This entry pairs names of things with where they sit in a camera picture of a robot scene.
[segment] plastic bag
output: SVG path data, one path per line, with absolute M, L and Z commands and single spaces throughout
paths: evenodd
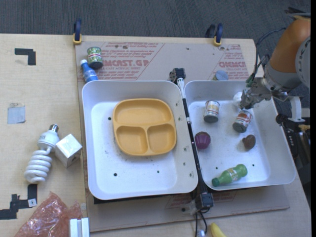
M 58 195 L 50 192 L 15 237 L 67 237 L 69 220 L 81 218 L 78 202 L 68 208 Z

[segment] blue and yellow clamp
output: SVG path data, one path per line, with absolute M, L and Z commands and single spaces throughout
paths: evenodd
M 74 23 L 74 34 L 73 34 L 73 43 L 75 45 L 81 44 L 81 19 L 77 18 L 77 20 Z
M 219 23 L 215 33 L 215 25 L 211 24 L 205 33 L 205 38 L 214 38 L 214 45 L 220 46 L 222 44 L 221 38 L 223 34 L 223 25 Z

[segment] yellow divided plate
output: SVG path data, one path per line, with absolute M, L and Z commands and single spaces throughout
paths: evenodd
M 177 141 L 170 107 L 155 98 L 120 101 L 113 110 L 114 135 L 119 148 L 128 155 L 161 155 Z

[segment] robotic hand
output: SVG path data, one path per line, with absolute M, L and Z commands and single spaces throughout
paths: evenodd
M 310 89 L 311 22 L 296 19 L 279 39 L 271 59 L 264 66 L 263 78 L 255 78 L 257 68 L 246 81 L 239 107 L 250 109 L 273 96 L 281 101 L 302 82 Z

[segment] yellow banana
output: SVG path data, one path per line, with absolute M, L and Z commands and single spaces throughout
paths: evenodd
M 211 224 L 211 233 L 213 237 L 227 237 L 214 222 Z

